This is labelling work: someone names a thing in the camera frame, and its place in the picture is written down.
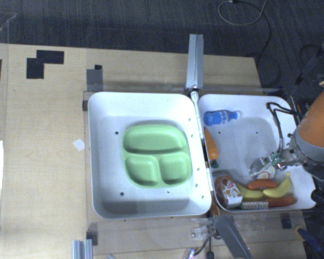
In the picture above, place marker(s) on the green divided plate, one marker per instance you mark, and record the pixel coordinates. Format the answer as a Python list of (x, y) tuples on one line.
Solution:
[(154, 142)]

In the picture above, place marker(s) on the green and white packet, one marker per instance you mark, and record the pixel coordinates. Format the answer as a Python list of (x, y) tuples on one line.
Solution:
[(253, 205)]

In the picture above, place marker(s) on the white plastic tray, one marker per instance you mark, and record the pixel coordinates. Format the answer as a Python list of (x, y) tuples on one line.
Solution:
[(108, 155), (245, 144)]

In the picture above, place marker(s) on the red sausage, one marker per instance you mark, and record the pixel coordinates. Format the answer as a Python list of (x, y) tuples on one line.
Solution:
[(262, 184), (283, 201)]

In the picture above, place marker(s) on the small white orange carton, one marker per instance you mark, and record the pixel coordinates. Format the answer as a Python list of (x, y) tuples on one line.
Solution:
[(267, 173)]

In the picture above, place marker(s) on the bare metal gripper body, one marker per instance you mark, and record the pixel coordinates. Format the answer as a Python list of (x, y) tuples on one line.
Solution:
[(293, 159)]

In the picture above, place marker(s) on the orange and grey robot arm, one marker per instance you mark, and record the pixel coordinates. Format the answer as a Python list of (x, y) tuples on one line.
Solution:
[(320, 123)]

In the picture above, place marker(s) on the white and brown printed carton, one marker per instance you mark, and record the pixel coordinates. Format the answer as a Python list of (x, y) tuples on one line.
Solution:
[(228, 191)]

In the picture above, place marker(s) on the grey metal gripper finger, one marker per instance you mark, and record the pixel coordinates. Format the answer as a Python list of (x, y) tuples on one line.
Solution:
[(259, 164)]

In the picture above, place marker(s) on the yellow banana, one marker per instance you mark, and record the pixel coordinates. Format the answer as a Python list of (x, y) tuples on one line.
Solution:
[(279, 189), (249, 193)]

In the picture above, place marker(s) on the blue plastic bottle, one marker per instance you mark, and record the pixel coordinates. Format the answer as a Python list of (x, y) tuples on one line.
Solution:
[(218, 117)]

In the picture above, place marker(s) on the orange carrot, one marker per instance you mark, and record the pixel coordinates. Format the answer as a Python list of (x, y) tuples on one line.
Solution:
[(211, 146)]

